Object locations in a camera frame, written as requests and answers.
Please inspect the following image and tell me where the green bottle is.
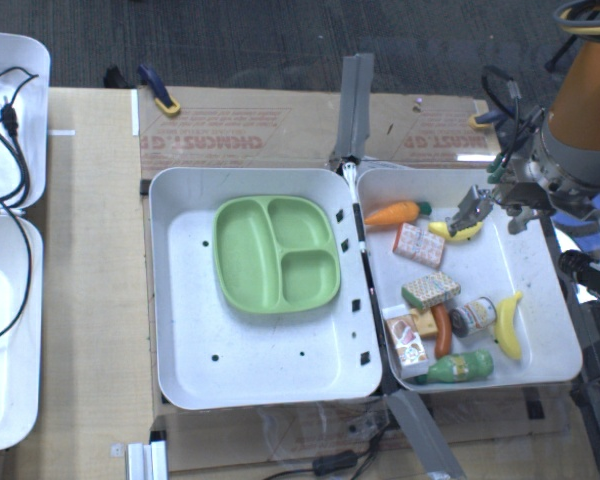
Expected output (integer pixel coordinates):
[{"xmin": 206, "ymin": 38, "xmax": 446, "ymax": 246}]
[{"xmin": 414, "ymin": 349, "xmax": 495, "ymax": 386}]

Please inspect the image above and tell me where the black cylinder on white bracket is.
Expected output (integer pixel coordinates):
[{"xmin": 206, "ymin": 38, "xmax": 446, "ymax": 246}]
[{"xmin": 557, "ymin": 248, "xmax": 600, "ymax": 302}]

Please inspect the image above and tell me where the yellow cheese wedge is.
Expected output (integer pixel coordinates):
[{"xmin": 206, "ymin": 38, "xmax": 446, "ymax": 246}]
[{"xmin": 409, "ymin": 307, "xmax": 440, "ymax": 340}]

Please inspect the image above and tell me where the orange carrot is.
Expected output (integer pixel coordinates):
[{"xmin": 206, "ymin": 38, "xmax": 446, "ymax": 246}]
[{"xmin": 363, "ymin": 200, "xmax": 434, "ymax": 228}]

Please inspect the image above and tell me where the large yellow banana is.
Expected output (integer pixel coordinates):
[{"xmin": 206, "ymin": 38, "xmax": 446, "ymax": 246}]
[{"xmin": 493, "ymin": 290, "xmax": 524, "ymax": 361}]

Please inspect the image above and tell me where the orange sausage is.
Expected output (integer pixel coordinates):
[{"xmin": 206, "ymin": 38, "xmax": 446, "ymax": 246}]
[{"xmin": 431, "ymin": 303, "xmax": 454, "ymax": 360}]

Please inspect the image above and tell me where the brown cardboard board red print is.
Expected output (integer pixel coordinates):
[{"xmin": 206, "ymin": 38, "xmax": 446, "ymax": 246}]
[{"xmin": 137, "ymin": 85, "xmax": 589, "ymax": 472}]

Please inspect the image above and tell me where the green divided plate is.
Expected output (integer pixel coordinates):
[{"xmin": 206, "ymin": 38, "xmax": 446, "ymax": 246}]
[{"xmin": 212, "ymin": 195, "xmax": 342, "ymax": 315}]

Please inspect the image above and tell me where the white plastic tray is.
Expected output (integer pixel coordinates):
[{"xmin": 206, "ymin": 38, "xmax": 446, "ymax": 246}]
[
  {"xmin": 148, "ymin": 166, "xmax": 384, "ymax": 412},
  {"xmin": 0, "ymin": 212, "xmax": 45, "ymax": 453},
  {"xmin": 0, "ymin": 30, "xmax": 51, "ymax": 214},
  {"xmin": 354, "ymin": 167, "xmax": 584, "ymax": 394}
]

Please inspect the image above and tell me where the small grey can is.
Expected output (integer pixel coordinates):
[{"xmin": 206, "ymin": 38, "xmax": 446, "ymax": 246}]
[{"xmin": 448, "ymin": 296, "xmax": 497, "ymax": 339}]

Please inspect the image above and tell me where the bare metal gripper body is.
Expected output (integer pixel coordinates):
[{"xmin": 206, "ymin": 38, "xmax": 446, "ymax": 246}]
[{"xmin": 492, "ymin": 160, "xmax": 564, "ymax": 210}]

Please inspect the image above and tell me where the green and yellow patterned carton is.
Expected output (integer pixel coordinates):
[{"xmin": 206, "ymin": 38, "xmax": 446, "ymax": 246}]
[{"xmin": 401, "ymin": 271, "xmax": 462, "ymax": 312}]

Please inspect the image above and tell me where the white carton with food print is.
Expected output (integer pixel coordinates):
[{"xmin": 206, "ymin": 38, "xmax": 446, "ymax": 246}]
[{"xmin": 383, "ymin": 305, "xmax": 430, "ymax": 380}]

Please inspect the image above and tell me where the small yellow banana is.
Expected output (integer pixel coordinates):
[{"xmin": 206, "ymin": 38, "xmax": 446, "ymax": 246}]
[{"xmin": 428, "ymin": 219, "xmax": 484, "ymax": 243}]

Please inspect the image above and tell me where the black cable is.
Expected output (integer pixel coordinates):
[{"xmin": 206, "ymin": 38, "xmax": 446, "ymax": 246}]
[{"xmin": 0, "ymin": 66, "xmax": 40, "ymax": 348}]

